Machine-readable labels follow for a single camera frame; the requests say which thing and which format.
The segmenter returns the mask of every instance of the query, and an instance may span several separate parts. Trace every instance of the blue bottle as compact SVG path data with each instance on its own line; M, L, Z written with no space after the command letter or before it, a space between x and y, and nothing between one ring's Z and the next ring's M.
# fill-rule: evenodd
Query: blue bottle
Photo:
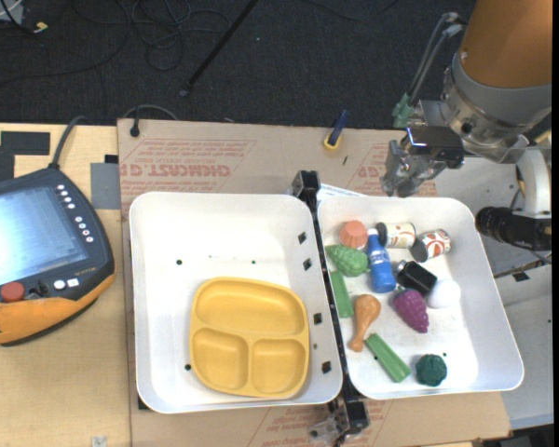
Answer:
M395 290L396 282L391 272L388 251L379 242L379 234L375 228L369 228L366 232L368 234L366 253L369 257L373 291L387 293Z

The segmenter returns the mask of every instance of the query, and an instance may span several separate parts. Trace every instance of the yellow plate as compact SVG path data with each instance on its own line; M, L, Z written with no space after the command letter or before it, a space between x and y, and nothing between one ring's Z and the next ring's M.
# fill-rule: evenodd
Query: yellow plate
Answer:
M190 316L191 366L205 386L261 398L287 398L302 387L308 320L293 291L247 278L212 278L198 288Z

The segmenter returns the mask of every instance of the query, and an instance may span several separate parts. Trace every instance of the button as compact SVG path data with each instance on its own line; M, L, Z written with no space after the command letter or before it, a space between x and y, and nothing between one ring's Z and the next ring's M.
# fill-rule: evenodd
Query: button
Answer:
M10 281L2 285L0 296L2 296L2 301L5 303L19 302L25 296L25 287L18 281Z

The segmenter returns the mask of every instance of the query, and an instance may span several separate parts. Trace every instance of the white ball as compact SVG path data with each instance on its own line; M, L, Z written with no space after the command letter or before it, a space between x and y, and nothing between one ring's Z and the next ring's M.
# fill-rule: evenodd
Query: white ball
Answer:
M432 287L425 301L430 308L446 308L459 301L460 295L461 289L456 281L451 278L440 279Z

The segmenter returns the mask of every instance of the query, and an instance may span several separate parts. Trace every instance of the brown drumstick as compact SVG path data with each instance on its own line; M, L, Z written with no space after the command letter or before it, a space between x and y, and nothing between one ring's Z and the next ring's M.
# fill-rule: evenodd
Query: brown drumstick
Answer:
M354 300L354 318L356 320L356 330L354 337L348 343L352 351L361 352L364 346L364 334L371 323L375 321L381 313L381 303L372 294L361 294Z

